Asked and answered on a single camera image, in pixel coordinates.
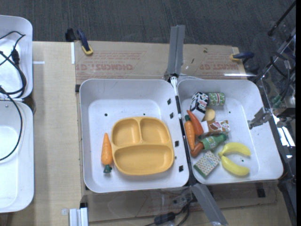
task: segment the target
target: yellow and blue clamp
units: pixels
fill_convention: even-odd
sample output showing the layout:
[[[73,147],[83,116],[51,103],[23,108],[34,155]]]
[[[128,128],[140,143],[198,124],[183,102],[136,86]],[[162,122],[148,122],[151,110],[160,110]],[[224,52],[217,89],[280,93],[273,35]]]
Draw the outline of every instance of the yellow and blue clamp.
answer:
[[[81,48],[83,49],[85,55],[90,56],[93,54],[93,49],[91,48],[90,44],[86,39],[86,36],[81,28],[79,28],[76,33],[79,35],[79,40],[81,41]]]

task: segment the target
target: toy banana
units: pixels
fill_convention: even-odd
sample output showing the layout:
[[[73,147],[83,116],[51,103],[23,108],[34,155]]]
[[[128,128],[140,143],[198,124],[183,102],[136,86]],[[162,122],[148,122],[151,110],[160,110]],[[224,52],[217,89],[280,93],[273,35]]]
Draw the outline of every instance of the toy banana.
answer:
[[[238,175],[238,176],[245,176],[249,173],[249,168],[239,166],[231,161],[228,157],[222,156],[221,157],[222,166],[229,172]]]
[[[240,153],[240,154],[243,154],[243,155],[246,155],[246,156],[251,155],[251,152],[250,152],[249,148],[247,146],[245,146],[244,144],[241,144],[239,142],[227,143],[223,147],[222,151],[218,153],[218,155],[220,157],[222,157],[226,153],[233,153],[233,152]]]
[[[239,166],[233,161],[231,161],[228,157],[224,156],[227,153],[240,153],[245,156],[250,156],[251,152],[247,146],[238,142],[227,143],[223,149],[218,153],[221,158],[222,166],[229,172],[238,175],[245,176],[249,173],[249,168]]]

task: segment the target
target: toy carrot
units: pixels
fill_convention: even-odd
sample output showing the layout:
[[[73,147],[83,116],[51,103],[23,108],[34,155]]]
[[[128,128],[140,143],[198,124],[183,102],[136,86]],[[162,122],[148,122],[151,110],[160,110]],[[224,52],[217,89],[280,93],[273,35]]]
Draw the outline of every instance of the toy carrot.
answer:
[[[202,135],[204,133],[204,130],[201,126],[201,123],[197,119],[197,117],[190,110],[187,110],[187,113],[188,113],[188,116],[190,117],[190,120],[192,122],[193,129],[194,129],[194,134],[197,137]]]
[[[188,145],[190,147],[190,150],[194,150],[194,143],[195,143],[195,134],[193,129],[193,124],[191,120],[189,119],[189,116],[185,116],[186,122],[184,123],[186,138],[188,141]]]
[[[111,147],[108,133],[105,133],[103,137],[101,160],[102,160],[102,164],[105,165],[103,172],[104,173],[111,172],[112,167],[110,167],[110,164],[113,162],[113,154],[112,154],[112,147]]]

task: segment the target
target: green bottle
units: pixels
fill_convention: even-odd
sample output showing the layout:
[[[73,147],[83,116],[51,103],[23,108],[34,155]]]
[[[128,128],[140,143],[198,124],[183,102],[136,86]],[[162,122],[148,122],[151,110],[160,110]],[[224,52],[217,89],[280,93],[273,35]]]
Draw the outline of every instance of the green bottle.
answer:
[[[203,143],[205,150],[211,150],[217,145],[219,145],[220,142],[223,142],[227,139],[225,134],[219,134],[218,136],[209,136],[204,139],[201,139],[200,142]]]

